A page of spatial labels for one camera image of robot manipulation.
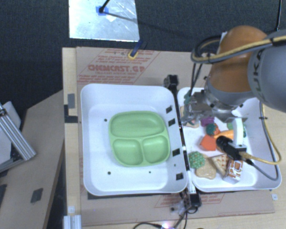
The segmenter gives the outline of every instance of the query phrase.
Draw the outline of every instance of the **green plate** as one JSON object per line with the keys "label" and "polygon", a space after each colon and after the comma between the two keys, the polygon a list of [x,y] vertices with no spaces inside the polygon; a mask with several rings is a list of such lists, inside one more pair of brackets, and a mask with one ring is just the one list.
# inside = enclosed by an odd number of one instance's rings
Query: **green plate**
{"label": "green plate", "polygon": [[170,154],[165,122],[151,111],[114,115],[109,122],[109,138],[114,157],[127,167],[157,165]]}

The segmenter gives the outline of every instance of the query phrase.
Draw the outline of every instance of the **purple toy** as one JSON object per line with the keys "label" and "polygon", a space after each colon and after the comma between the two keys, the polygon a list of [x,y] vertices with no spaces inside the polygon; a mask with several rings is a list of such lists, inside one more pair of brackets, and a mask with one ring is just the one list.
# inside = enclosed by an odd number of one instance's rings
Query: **purple toy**
{"label": "purple toy", "polygon": [[207,118],[201,119],[200,122],[201,122],[201,126],[205,127],[208,124],[214,123],[214,117],[207,117]]}

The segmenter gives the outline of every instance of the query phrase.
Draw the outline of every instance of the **silver square panel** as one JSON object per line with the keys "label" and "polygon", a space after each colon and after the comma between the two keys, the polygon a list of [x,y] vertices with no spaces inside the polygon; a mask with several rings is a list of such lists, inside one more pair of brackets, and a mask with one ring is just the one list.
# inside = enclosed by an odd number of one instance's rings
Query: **silver square panel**
{"label": "silver square panel", "polygon": [[69,0],[70,38],[137,42],[140,39],[134,0]]}

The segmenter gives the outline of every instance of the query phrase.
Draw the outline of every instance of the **yellow cable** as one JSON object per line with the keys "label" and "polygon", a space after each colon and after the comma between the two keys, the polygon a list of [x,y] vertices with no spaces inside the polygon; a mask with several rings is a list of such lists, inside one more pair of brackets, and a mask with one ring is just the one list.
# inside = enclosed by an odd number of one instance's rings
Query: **yellow cable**
{"label": "yellow cable", "polygon": [[[263,111],[263,116],[265,116],[265,110],[264,110],[264,105],[262,105],[262,111]],[[272,138],[271,138],[271,135],[269,134],[269,130],[268,130],[268,127],[267,125],[265,124],[265,128],[266,128],[266,131],[268,133],[268,136],[269,136],[269,140],[274,148],[274,150],[276,151],[277,155],[278,155],[278,161],[268,161],[268,160],[264,160],[264,159],[261,159],[261,158],[258,158],[258,157],[254,157],[246,152],[239,152],[239,154],[245,158],[245,159],[254,159],[254,160],[257,160],[257,161],[260,161],[260,162],[263,162],[263,163],[266,163],[266,164],[270,164],[270,165],[277,165],[278,163],[281,162],[282,160],[282,156],[280,154],[280,152],[278,151],[276,145],[274,144]]]}
{"label": "yellow cable", "polygon": [[234,53],[237,53],[237,52],[241,52],[243,50],[247,50],[247,49],[250,49],[250,48],[253,48],[253,47],[263,46],[263,45],[266,45],[266,44],[269,44],[269,43],[281,42],[281,41],[286,41],[286,36],[279,36],[279,37],[274,37],[272,39],[264,39],[264,40],[261,40],[261,41],[258,41],[258,42],[249,43],[249,44],[246,44],[244,46],[241,46],[241,47],[238,47],[238,48],[235,48],[235,49],[232,49],[230,51],[223,52],[223,53],[220,53],[220,54],[217,54],[217,55],[214,55],[214,56],[210,56],[210,57],[196,57],[193,53],[192,53],[191,56],[192,56],[192,59],[195,62],[201,62],[201,61],[205,61],[205,60],[219,59],[219,58],[222,58],[222,57],[225,57],[225,56],[229,56],[231,54],[234,54]]}

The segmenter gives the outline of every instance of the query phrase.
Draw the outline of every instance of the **cardboard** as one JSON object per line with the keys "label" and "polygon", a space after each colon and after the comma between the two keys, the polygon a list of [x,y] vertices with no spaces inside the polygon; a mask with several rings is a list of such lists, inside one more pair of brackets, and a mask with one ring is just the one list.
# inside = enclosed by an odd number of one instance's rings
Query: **cardboard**
{"label": "cardboard", "polygon": [[[88,194],[83,185],[80,92],[86,84],[162,85],[168,74],[178,75],[178,89],[190,84],[193,63],[189,52],[139,51],[134,61],[127,58],[128,52],[126,49],[76,49],[82,226],[178,219],[178,214],[170,209],[180,202],[179,194],[94,197]],[[203,78],[208,75],[209,70],[209,65],[202,67],[197,87],[203,87]],[[268,190],[202,194],[201,200],[202,206],[197,213],[189,215],[189,218],[275,211]]]}

